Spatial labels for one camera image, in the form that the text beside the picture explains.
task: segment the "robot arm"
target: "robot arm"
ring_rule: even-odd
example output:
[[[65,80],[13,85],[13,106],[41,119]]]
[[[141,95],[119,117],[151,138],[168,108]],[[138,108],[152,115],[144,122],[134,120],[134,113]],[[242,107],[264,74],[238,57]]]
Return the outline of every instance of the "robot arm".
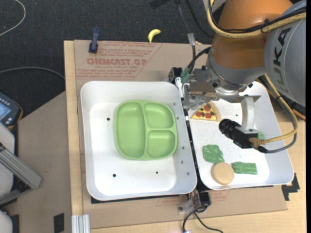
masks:
[[[230,128],[242,139],[241,147],[258,149],[266,142],[258,142],[254,132],[247,133],[254,125],[255,101],[245,101],[239,93],[264,75],[276,88],[275,94],[305,106],[307,2],[293,5],[289,0],[227,0],[217,25],[211,15],[214,1],[209,0],[207,18],[216,35],[206,68],[194,69],[188,80],[182,80],[187,83],[184,108],[195,110],[218,99],[241,102],[242,125],[226,121],[220,123],[220,130],[225,133]]]

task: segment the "metal bracket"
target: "metal bracket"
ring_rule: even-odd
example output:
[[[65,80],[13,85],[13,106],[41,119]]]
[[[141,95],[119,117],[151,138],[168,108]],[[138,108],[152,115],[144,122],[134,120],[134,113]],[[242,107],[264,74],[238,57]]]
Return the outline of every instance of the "metal bracket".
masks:
[[[186,202],[179,204],[178,214],[189,214],[194,210],[198,209],[201,206],[200,196],[199,193],[195,190],[194,195],[188,199]]]
[[[204,95],[194,95],[191,94],[188,90],[189,84],[184,84],[183,86],[183,94],[184,94],[184,102],[183,108],[185,110],[189,110],[190,108],[193,110],[197,110],[200,108],[204,103],[207,103],[212,100],[210,97],[205,97]]]
[[[17,156],[6,149],[2,143],[0,143],[0,164],[4,165],[8,170],[14,173],[15,176],[31,189],[39,188],[42,178],[21,162]]]
[[[4,205],[6,203],[9,203],[10,201],[16,199],[20,194],[21,194],[21,192],[18,191],[17,189],[15,189],[15,190],[11,191],[10,193],[3,195],[0,198],[0,206]]]
[[[91,233],[89,214],[82,216],[71,216],[72,233]]]

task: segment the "green plastic plate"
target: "green plastic plate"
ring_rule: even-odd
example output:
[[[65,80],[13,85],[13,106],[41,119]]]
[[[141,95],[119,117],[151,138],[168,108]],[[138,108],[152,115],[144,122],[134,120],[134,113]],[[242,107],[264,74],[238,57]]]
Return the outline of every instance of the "green plastic plate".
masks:
[[[115,113],[115,140],[120,154],[129,159],[169,157],[177,146],[174,113],[161,102],[123,102]]]

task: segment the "black cable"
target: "black cable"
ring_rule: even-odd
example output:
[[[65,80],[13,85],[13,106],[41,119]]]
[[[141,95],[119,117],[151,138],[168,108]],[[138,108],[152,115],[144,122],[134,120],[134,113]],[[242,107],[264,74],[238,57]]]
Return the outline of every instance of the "black cable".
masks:
[[[204,212],[206,209],[207,209],[207,206],[205,206],[205,207],[204,207],[203,209],[201,209],[201,210],[200,210],[200,208],[198,208],[198,209],[196,209],[196,210],[190,212],[190,213],[185,217],[185,219],[184,219],[184,221],[183,221],[183,226],[182,226],[183,232],[186,231],[185,225],[186,225],[186,222],[187,222],[188,218],[189,218],[192,214],[194,214],[194,215],[196,216],[196,218],[199,220],[199,222],[200,222],[205,228],[207,228],[207,229],[209,229],[209,230],[211,230],[211,231],[217,231],[217,232],[220,232],[220,233],[224,233],[224,232],[222,232],[221,230],[214,229],[214,228],[210,228],[210,227],[208,227],[207,225],[205,225],[205,224],[202,222],[202,220],[199,218],[199,216],[197,215],[197,213],[202,213],[202,212]]]
[[[210,50],[210,47],[207,47],[205,49],[203,49],[202,51],[200,51],[193,59],[192,61],[189,63],[189,73],[192,73],[193,71],[193,68],[194,68],[194,64],[195,64],[195,61],[201,56],[203,55],[204,53],[208,54]]]
[[[199,222],[200,222],[205,228],[207,228],[207,229],[209,229],[209,230],[211,230],[211,231],[217,231],[217,232],[220,232],[220,233],[224,233],[224,232],[221,231],[221,230],[214,229],[214,228],[211,228],[211,227],[205,225],[205,224],[201,221],[201,219],[199,218],[199,216],[196,214],[196,212],[194,212],[194,215],[196,216],[196,218],[199,220]]]
[[[192,60],[189,63],[188,67],[189,67],[189,74],[192,73],[193,68],[194,68],[194,64],[195,64],[195,60],[196,60],[196,56],[195,56],[195,45],[192,46]]]
[[[259,80],[263,83],[263,85],[273,94],[273,96],[276,98],[277,95],[273,92],[273,89],[271,89],[271,87],[269,86],[269,84],[266,82],[266,80],[263,77],[259,77]],[[286,110],[286,108],[284,107],[284,105],[281,103],[281,101],[279,101],[279,99],[276,100],[277,103],[280,105],[280,107],[284,110],[285,114],[289,117],[289,119],[291,120],[291,123],[295,126],[295,122],[293,121],[292,117],[290,116],[289,112]],[[297,140],[297,133],[294,134],[294,138],[291,141],[291,143],[289,143],[288,145],[281,147],[279,149],[274,149],[274,150],[266,150],[265,153],[276,153],[276,152],[280,152],[283,150],[286,150],[288,148],[290,148],[292,145],[295,144]]]
[[[48,71],[48,72],[51,72],[51,73],[54,73],[54,74],[58,75],[63,80],[65,80],[65,77],[63,75],[61,75],[60,73],[55,72],[55,71],[50,70],[50,69],[47,69],[47,68],[44,68],[44,67],[17,67],[17,68],[12,68],[12,69],[8,69],[8,70],[0,71],[0,74],[5,73],[5,72],[18,71],[18,70],[27,70],[27,69]]]
[[[180,4],[178,5],[178,11],[179,11],[179,15],[180,15],[184,25],[186,26],[187,32],[191,33],[192,30],[190,29],[190,27],[188,26],[188,24],[187,24],[187,22],[186,22],[186,20],[184,18],[183,11],[182,11],[182,8],[181,8]]]
[[[290,13],[288,13],[288,14],[286,14],[286,15],[283,15],[283,16],[277,18],[277,19],[274,19],[274,20],[272,20],[272,21],[268,21],[268,20],[267,20],[267,21],[266,21],[265,23],[263,23],[263,24],[256,25],[256,26],[253,26],[253,27],[250,27],[250,28],[246,28],[246,29],[224,29],[224,28],[220,27],[220,26],[217,24],[217,22],[216,22],[216,20],[215,20],[215,18],[214,18],[214,16],[213,16],[213,11],[212,11],[212,6],[211,6],[211,0],[208,0],[208,10],[209,10],[209,12],[210,12],[211,19],[212,19],[213,23],[215,24],[215,26],[216,26],[218,29],[220,29],[220,30],[222,30],[222,31],[224,31],[224,32],[227,32],[227,33],[250,33],[250,32],[253,32],[253,31],[256,31],[256,30],[259,30],[259,29],[262,30],[262,28],[264,28],[264,27],[266,27],[266,26],[270,26],[270,25],[272,25],[272,24],[274,24],[274,23],[276,23],[276,22],[279,22],[279,21],[282,21],[282,20],[284,20],[284,19],[290,18],[290,17],[292,17],[292,16],[296,16],[296,15],[298,15],[298,14],[304,13],[304,12],[307,11],[307,7],[304,6],[304,7],[302,7],[302,8],[299,8],[299,9],[297,9],[297,10],[295,10],[295,11],[292,11],[292,12],[290,12]]]
[[[188,7],[189,7],[190,13],[191,13],[192,18],[193,18],[195,24],[197,25],[197,27],[201,30],[201,32],[202,32],[203,34],[205,34],[207,37],[213,39],[214,36],[211,35],[211,34],[209,34],[208,32],[206,32],[206,31],[202,28],[202,26],[200,25],[200,23],[199,23],[199,21],[198,21],[196,15],[195,15],[195,13],[194,13],[193,7],[192,7],[192,5],[190,4],[189,0],[185,0],[185,1],[186,1],[187,5],[188,5]],[[179,8],[181,9],[181,7],[180,7],[180,0],[175,0],[175,4],[178,6],[178,10],[179,10]]]

